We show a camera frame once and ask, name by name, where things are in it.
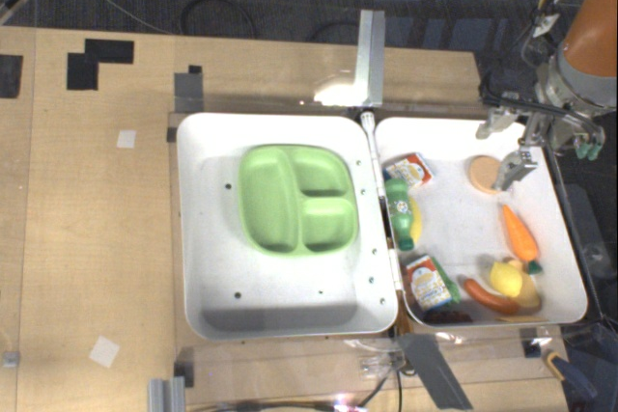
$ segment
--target green bottle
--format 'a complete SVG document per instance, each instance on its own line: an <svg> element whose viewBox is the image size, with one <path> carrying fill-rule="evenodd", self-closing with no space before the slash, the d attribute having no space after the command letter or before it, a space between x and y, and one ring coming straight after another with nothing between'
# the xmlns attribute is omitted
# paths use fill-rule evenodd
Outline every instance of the green bottle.
<svg viewBox="0 0 618 412"><path fill-rule="evenodd" d="M388 215L393 227L397 247L402 251L414 249L414 241L409 235L412 226L412 210L407 198L407 182L402 179L389 179L384 183L388 199Z"/></svg>

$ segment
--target brown round object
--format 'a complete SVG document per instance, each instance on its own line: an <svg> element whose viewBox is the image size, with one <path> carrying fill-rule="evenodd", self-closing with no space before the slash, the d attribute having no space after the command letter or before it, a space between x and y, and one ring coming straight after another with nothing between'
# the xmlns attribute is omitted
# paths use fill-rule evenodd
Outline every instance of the brown round object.
<svg viewBox="0 0 618 412"><path fill-rule="evenodd" d="M472 185L479 191L488 194L497 194L499 191L492 189L493 183L498 178L500 162L491 156L477 156L470 163L467 175Z"/></svg>

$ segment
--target toy sausage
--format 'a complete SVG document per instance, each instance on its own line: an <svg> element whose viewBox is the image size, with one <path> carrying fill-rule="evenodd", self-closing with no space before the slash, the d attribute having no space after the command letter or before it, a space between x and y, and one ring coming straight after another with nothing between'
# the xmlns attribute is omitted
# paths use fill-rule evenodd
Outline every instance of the toy sausage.
<svg viewBox="0 0 618 412"><path fill-rule="evenodd" d="M468 278L463 282L463 289L479 304L483 304L486 308L489 308L498 313L504 315L514 315L520 306L510 299L493 295L482 288L476 280Z"/></svg>

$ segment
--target wooden surface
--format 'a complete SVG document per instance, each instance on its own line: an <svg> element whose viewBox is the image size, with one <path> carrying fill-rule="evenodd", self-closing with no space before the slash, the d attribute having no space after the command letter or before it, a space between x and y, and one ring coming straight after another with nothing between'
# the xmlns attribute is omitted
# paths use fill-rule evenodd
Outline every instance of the wooden surface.
<svg viewBox="0 0 618 412"><path fill-rule="evenodd" d="M134 64L101 64L97 92L68 92L67 54L83 52L86 38L135 41ZM146 410L148 380L169 378L176 352L183 349L198 357L203 352L205 366L218 356L219 377L224 371L229 377L218 381L222 397L247 398L240 362L262 366L271 376L266 390L271 396L288 394L277 386L290 385L281 370L291 369L295 360L280 343L208 346L187 330L182 305L174 303L179 294L174 290L178 277L165 141L174 72L202 66L211 103L217 97L310 101L324 81L353 69L355 48L0 28L0 53L24 54L33 64L36 53L34 74L24 72L24 80L34 80L33 96L26 87L17 100L0 100L2 166L29 159L29 167L22 163L0 177L0 325L3 334L16 332L11 338L16 342L19 337L21 352L16 376L0 370L0 410ZM479 114L477 85L469 54L386 50L386 100L413 101L419 111L423 105L439 105ZM119 131L128 129L137 132L135 148L118 149ZM25 179L27 197L14 191ZM10 207L10 201L22 210ZM18 225L25 228L20 231ZM109 369L89 359L99 336L120 346ZM285 366L273 367L275 360L270 367L265 364L276 351ZM251 352L255 359L249 358ZM485 373L474 371L480 361L453 356L455 373L462 374L475 409L504 410L496 407L519 398L521 406L509 410L564 410L559 385L539 368L540 361L526 362L512 352L502 361L489 359L494 372ZM343 353L348 356L345 369L357 370L357 356ZM317 365L312 368L311 358L303 362L306 383L296 388L303 394L311 388L307 383L320 388L332 379L321 375ZM529 379L533 371L538 379ZM485 382L486 375L494 376L492 383ZM363 383L354 391L371 389L371 381ZM404 410L435 410L418 380L408 385ZM529 396L521 397L524 389L534 391L538 406L531 405ZM372 410L392 408L392 397L396 394L384 392ZM390 401L380 405L380 400Z"/></svg>

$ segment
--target white sticker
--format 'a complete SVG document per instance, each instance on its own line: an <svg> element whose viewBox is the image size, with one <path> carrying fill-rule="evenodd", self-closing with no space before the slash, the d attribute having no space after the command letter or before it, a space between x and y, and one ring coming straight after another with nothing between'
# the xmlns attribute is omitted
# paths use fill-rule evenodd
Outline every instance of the white sticker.
<svg viewBox="0 0 618 412"><path fill-rule="evenodd" d="M116 146L118 148L135 148L136 135L136 130L121 130L120 134L118 134L118 143L116 143Z"/></svg>
<svg viewBox="0 0 618 412"><path fill-rule="evenodd" d="M113 343L105 337L98 337L97 343L90 352L90 358L97 364L111 368L119 350L120 346L117 343Z"/></svg>

